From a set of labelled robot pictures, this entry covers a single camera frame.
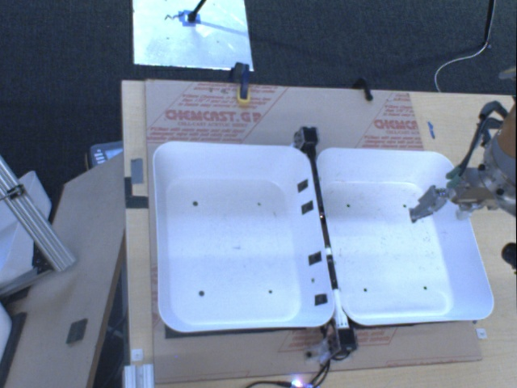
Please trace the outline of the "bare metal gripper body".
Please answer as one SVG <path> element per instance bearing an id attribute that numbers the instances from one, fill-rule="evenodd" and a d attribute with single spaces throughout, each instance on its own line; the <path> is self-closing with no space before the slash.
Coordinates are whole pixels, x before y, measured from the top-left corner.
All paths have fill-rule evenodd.
<path id="1" fill-rule="evenodd" d="M 496 167 L 468 167 L 460 174 L 455 167 L 447 173 L 450 201 L 463 213 L 487 208 L 516 216 L 516 184 Z"/>

